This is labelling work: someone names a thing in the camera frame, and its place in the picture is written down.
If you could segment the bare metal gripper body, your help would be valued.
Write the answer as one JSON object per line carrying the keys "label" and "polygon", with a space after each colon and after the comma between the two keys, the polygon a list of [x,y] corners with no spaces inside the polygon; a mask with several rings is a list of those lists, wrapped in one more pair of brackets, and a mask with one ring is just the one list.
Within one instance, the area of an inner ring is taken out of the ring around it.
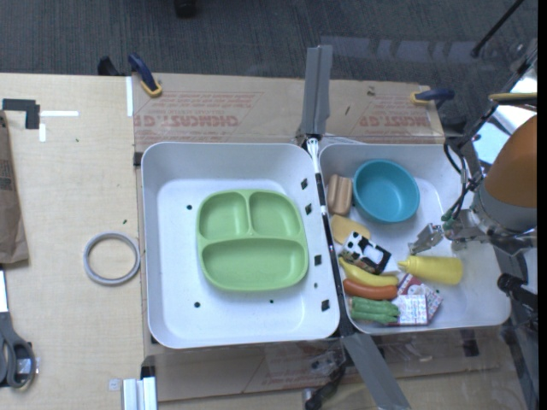
{"label": "bare metal gripper body", "polygon": [[487,225],[471,209],[463,209],[444,222],[444,236],[451,241],[454,251],[465,249],[471,242],[489,243],[494,234],[494,227]]}

